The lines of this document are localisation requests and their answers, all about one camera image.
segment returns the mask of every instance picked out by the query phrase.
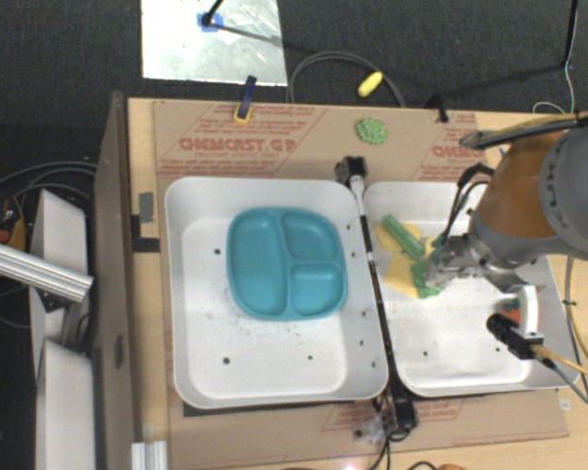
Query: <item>yellow plug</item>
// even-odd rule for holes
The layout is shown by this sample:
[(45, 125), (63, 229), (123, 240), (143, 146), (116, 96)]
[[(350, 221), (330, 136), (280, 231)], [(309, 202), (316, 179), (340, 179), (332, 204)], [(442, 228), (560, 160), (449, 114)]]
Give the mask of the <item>yellow plug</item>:
[(357, 92), (360, 95), (360, 97), (365, 98), (369, 96), (372, 93), (372, 91), (379, 86), (381, 80), (383, 80), (383, 75), (381, 74), (381, 71), (375, 71), (374, 73), (370, 74), (366, 78), (366, 80), (364, 80), (360, 84), (360, 87), (357, 89)]

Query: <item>black carpet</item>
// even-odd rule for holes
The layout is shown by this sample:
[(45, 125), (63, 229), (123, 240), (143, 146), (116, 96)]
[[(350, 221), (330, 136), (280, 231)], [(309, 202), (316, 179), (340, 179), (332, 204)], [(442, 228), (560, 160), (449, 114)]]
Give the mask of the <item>black carpet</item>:
[[(278, 0), (286, 65), (316, 51), (359, 54), (384, 69), (411, 107), (438, 94), (447, 108), (569, 109), (564, 56), (570, 0)], [(111, 92), (237, 99), (239, 86), (141, 78), (140, 0), (0, 0), (0, 177), (98, 156)], [(588, 0), (580, 0), (570, 76), (588, 109)], [(297, 101), (393, 105), (380, 88), (357, 97), (359, 67), (317, 65)], [(256, 99), (280, 102), (284, 89)], [(0, 301), (25, 319), (17, 298)], [(0, 469), (32, 468), (34, 391), (25, 332), (0, 328)]]

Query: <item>green object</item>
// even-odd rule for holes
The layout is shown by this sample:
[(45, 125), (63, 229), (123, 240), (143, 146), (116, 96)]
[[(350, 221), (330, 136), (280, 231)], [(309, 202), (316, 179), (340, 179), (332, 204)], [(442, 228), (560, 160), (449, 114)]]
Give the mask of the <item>green object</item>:
[(412, 259), (420, 259), (424, 255), (424, 247), (420, 240), (415, 238), (405, 227), (390, 214), (386, 215), (381, 221), (383, 226), (392, 234), (396, 241), (401, 245), (408, 256)]
[(438, 296), (442, 289), (439, 287), (427, 287), (424, 285), (424, 277), (427, 273), (428, 261), (421, 259), (412, 265), (412, 281), (415, 287), (418, 289), (418, 297), (421, 299), (430, 298), (431, 296)]
[(388, 138), (388, 129), (385, 127), (381, 120), (376, 118), (363, 118), (355, 125), (357, 135), (365, 143), (371, 145), (380, 145), (385, 143)]

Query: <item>blue plate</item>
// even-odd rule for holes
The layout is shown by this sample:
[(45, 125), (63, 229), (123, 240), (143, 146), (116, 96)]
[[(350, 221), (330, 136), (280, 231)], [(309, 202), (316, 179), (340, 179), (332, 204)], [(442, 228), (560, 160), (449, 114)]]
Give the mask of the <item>blue plate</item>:
[(346, 299), (346, 266), (334, 226), (298, 209), (261, 208), (235, 217), (226, 240), (235, 302), (271, 320), (329, 315)]

